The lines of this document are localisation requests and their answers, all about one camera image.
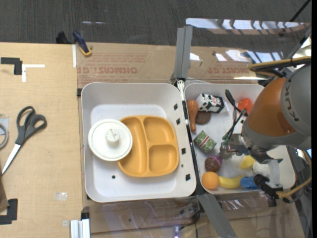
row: yellow cable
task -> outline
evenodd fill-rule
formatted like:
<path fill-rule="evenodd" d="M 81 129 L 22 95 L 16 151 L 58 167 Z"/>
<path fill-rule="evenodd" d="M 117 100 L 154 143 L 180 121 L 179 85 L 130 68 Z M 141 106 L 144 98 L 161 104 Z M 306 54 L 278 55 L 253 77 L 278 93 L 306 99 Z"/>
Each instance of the yellow cable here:
<path fill-rule="evenodd" d="M 311 168 L 310 177 L 305 182 L 303 182 L 301 185 L 298 185 L 296 188 L 294 188 L 293 190 L 291 190 L 287 193 L 284 193 L 283 191 L 277 191 L 276 194 L 278 195 L 279 198 L 287 197 L 287 196 L 294 194 L 296 191 L 298 191 L 302 187 L 306 186 L 312 180 L 312 161 L 311 161 L 310 157 L 307 155 L 306 151 L 303 151 L 303 153 L 305 155 L 305 159 L 307 160 L 307 162 Z"/>
<path fill-rule="evenodd" d="M 279 65 L 279 64 L 283 64 L 283 63 L 290 63 L 293 61 L 302 61 L 302 60 L 306 60 L 306 59 L 311 59 L 312 57 L 301 57 L 301 58 L 292 58 L 292 59 L 284 59 L 284 60 L 278 60 L 278 61 L 268 61 L 268 62 L 261 62 L 261 63 L 255 63 L 255 64 L 251 64 L 248 66 L 248 68 L 251 71 L 254 71 L 256 67 L 260 67 L 260 66 L 271 66 L 271 65 Z"/>

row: yellow toy food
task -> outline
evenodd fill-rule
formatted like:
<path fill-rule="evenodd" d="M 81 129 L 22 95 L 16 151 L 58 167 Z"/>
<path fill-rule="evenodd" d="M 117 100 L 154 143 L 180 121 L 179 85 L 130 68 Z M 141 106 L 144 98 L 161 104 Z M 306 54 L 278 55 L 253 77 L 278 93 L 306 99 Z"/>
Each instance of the yellow toy food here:
<path fill-rule="evenodd" d="M 206 189 L 215 189 L 219 185 L 219 176 L 215 172 L 206 172 L 202 176 L 202 185 Z"/>
<path fill-rule="evenodd" d="M 243 175 L 234 178 L 219 176 L 219 186 L 223 188 L 238 188 L 240 187 L 240 179 L 243 177 Z"/>
<path fill-rule="evenodd" d="M 250 167 L 253 166 L 253 164 L 254 164 L 255 161 L 256 161 L 256 160 L 253 159 L 250 155 L 247 155 L 247 156 L 243 159 L 243 161 L 241 161 L 241 163 L 240 163 L 240 168 L 241 168 L 241 169 L 248 169 L 248 168 L 250 168 Z"/>

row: yellow banana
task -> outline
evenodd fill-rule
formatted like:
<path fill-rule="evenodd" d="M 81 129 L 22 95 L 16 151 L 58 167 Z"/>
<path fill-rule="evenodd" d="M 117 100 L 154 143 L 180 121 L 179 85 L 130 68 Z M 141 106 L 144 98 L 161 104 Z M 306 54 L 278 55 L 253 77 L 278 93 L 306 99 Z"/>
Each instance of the yellow banana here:
<path fill-rule="evenodd" d="M 256 160 L 253 159 L 250 155 L 247 155 L 243 161 L 241 161 L 240 163 L 240 168 L 241 169 L 248 169 L 250 167 L 253 166 L 253 163 L 255 162 Z"/>
<path fill-rule="evenodd" d="M 243 175 L 234 178 L 219 176 L 219 186 L 223 188 L 238 188 L 240 187 L 240 179 L 243 177 Z"/>

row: wooden surface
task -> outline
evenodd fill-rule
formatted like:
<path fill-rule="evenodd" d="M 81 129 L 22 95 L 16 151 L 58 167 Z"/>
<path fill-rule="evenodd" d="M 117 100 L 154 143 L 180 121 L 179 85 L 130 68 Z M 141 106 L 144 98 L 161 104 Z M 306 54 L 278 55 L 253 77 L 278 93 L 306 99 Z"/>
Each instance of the wooden surface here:
<path fill-rule="evenodd" d="M 80 219 L 82 210 L 77 73 L 71 45 L 0 43 L 1 57 L 20 58 L 27 81 L 0 64 L 0 113 L 9 117 L 9 141 L 0 151 L 1 170 L 13 149 L 16 117 L 33 106 L 48 126 L 33 135 L 2 177 L 8 199 L 18 199 L 17 221 L 0 226 L 1 238 L 69 237 L 64 220 Z M 66 201 L 55 199 L 66 192 Z"/>

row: black scissors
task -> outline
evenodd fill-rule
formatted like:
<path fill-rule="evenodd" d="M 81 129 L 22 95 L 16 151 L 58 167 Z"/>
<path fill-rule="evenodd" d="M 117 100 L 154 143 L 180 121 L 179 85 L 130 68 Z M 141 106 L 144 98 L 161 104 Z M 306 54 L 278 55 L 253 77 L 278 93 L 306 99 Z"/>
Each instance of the black scissors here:
<path fill-rule="evenodd" d="M 27 113 L 27 111 L 30 110 L 29 114 L 25 118 L 24 124 L 20 125 L 20 120 L 24 114 Z M 6 164 L 2 170 L 2 174 L 7 170 L 7 168 L 12 163 L 14 157 L 20 150 L 21 146 L 25 143 L 25 141 L 32 136 L 35 132 L 42 130 L 46 128 L 48 125 L 46 118 L 43 115 L 36 115 L 35 109 L 32 106 L 27 106 L 24 109 L 20 111 L 18 114 L 18 117 L 16 119 L 16 125 L 18 127 L 18 138 L 15 141 L 14 148 L 12 152 L 9 155 L 8 160 L 6 161 Z"/>

